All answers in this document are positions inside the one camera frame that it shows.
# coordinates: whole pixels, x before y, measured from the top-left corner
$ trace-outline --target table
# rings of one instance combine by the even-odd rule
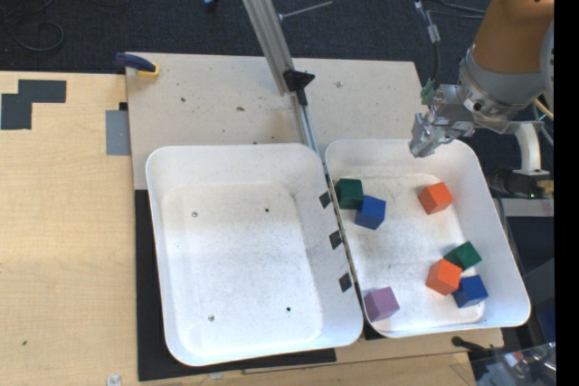
[[[207,66],[213,60],[177,58],[203,60]],[[220,60],[267,70],[260,57]],[[355,88],[366,89],[371,96],[366,108],[384,112],[386,121],[401,122],[369,125],[363,137],[410,134],[418,103],[409,99],[420,91],[412,63],[315,59],[294,63],[317,75],[308,87],[308,98],[320,146],[337,137],[335,116],[343,111],[336,102],[342,99],[346,105],[355,99]],[[1,94],[18,93],[19,80],[66,81],[65,103],[32,104],[30,129],[0,130],[0,383],[104,385],[109,378],[111,384],[119,379],[122,386],[185,386],[214,377],[231,385],[370,385],[384,384],[385,378],[388,384],[473,383],[468,355],[451,344],[452,333],[373,341],[362,337],[337,348],[336,362],[305,368],[139,381],[134,190],[140,174],[134,173],[135,153],[108,151],[106,129],[107,112],[119,111],[119,104],[123,107],[127,101],[131,138],[133,127],[139,127],[132,119],[138,104],[128,94],[129,73],[0,72]],[[355,86],[356,79],[366,84]],[[387,100],[388,105],[375,104],[384,101],[385,91],[368,92],[370,80],[380,79],[383,90],[390,86],[399,97]],[[337,113],[324,111],[323,106]],[[146,133],[147,125],[136,133],[139,130]],[[135,151],[134,141],[131,148]],[[503,344],[498,328],[459,335],[483,347]]]

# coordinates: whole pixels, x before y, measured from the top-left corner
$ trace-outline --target black clamp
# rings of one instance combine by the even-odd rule
[[[308,72],[286,70],[283,73],[283,79],[286,81],[288,90],[290,92],[296,92],[298,96],[298,102],[300,105],[307,106],[308,99],[306,98],[305,88],[314,80],[316,76],[309,74]]]

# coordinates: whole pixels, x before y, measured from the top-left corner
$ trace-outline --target wooden block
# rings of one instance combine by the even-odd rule
[[[358,209],[364,200],[362,181],[358,179],[340,179],[336,186],[337,203],[342,209]]]
[[[425,187],[418,195],[418,199],[427,214],[443,211],[454,201],[444,182]]]
[[[443,257],[452,262],[452,264],[462,268],[462,270],[466,270],[482,261],[482,257],[470,241],[462,243],[460,246],[447,252]]]
[[[386,202],[374,196],[364,195],[362,205],[356,211],[354,224],[376,230],[384,222]]]
[[[400,306],[391,287],[371,291],[364,296],[364,305],[370,322],[383,320],[400,310]]]
[[[482,278],[479,275],[473,275],[461,278],[459,289],[454,291],[452,296],[458,307],[470,307],[489,297],[489,293],[482,283]]]
[[[426,278],[426,286],[438,291],[441,295],[449,295],[459,289],[462,268],[446,259],[440,259],[431,265]]]

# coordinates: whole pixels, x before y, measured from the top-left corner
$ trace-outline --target white bin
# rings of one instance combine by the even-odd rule
[[[301,144],[147,160],[166,343],[185,364],[338,347],[362,332],[321,160]]]
[[[364,194],[386,201],[382,225],[354,224],[355,211],[340,210],[362,296],[392,287],[400,310],[372,323],[388,337],[519,326],[530,303],[502,229],[479,159],[459,140],[433,155],[414,158],[408,140],[338,140],[327,148],[333,184],[362,181]],[[445,182],[454,202],[428,215],[418,200],[430,184]],[[476,306],[458,308],[452,295],[425,286],[432,263],[469,240],[482,261],[462,276],[480,275],[489,296]]]

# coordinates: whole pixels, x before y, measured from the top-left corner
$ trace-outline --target wooden table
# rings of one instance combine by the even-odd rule
[[[400,69],[417,82],[411,63]],[[33,103],[31,129],[0,130],[0,384],[115,384],[110,375],[122,386],[209,383],[207,374],[138,380],[132,162],[107,154],[105,128],[106,111],[128,99],[126,76],[0,72],[0,93],[17,93],[19,80],[65,80],[67,93],[63,104]],[[361,338],[336,349],[335,363],[215,377],[228,385],[474,384],[454,335]],[[503,344],[498,328],[460,336]]]

